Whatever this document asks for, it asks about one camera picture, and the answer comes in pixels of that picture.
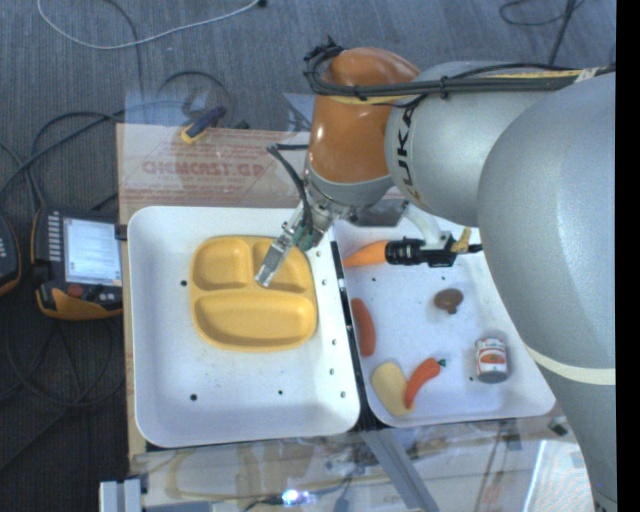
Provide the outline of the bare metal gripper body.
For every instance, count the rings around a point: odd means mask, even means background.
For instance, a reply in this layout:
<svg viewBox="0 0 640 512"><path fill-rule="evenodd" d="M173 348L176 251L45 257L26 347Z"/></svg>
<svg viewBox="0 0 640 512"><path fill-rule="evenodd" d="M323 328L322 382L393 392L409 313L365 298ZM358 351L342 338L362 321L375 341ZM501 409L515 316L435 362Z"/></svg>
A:
<svg viewBox="0 0 640 512"><path fill-rule="evenodd" d="M319 243L333 223L348 215L351 207L328 198L307 198L282 225L283 243Z"/></svg>

